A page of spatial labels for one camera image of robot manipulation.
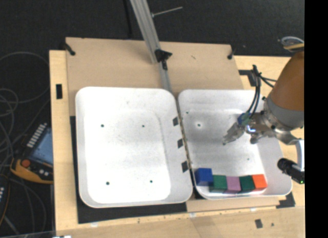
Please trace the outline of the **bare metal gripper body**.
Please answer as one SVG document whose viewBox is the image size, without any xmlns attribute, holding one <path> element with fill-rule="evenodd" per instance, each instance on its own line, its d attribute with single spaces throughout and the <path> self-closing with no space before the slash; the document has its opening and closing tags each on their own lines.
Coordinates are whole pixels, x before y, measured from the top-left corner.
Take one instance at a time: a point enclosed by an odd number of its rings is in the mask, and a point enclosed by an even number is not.
<svg viewBox="0 0 328 238">
<path fill-rule="evenodd" d="M 293 129 L 280 123 L 278 119 L 268 111 L 255 113 L 246 125 L 245 132 L 251 135 L 254 132 L 263 132 L 263 138 L 276 138 L 285 145 L 295 145 L 302 138 L 295 137 Z"/>
</svg>

